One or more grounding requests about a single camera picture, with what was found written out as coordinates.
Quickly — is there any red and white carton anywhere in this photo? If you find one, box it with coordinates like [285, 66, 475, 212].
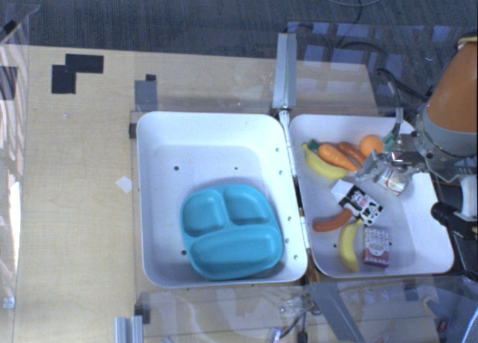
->
[361, 226, 391, 268]

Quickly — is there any orange carrot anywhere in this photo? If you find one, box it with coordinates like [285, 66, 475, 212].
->
[308, 139, 359, 173]

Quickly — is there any blue divided plate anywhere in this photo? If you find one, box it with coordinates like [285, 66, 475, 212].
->
[180, 183, 285, 282]

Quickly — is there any black and white cow carton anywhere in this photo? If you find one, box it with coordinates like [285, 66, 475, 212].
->
[330, 179, 385, 228]

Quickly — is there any orange fruit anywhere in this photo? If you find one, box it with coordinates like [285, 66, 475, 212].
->
[359, 135, 385, 158]

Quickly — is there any white plastic tray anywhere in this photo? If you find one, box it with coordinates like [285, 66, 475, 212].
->
[135, 111, 309, 290]
[289, 114, 456, 280]

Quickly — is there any white and red can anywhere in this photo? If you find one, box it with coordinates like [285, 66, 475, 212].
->
[376, 167, 409, 197]

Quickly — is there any yellow banana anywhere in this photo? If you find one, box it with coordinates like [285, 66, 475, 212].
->
[338, 218, 364, 273]
[301, 142, 350, 181]

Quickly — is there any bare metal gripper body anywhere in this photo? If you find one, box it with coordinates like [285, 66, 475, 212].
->
[386, 134, 431, 175]

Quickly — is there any black cylinder on white bracket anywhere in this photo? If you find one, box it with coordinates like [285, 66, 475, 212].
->
[430, 174, 478, 242]

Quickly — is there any orange sausage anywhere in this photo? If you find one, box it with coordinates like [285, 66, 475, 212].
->
[311, 208, 353, 233]
[338, 141, 367, 167]

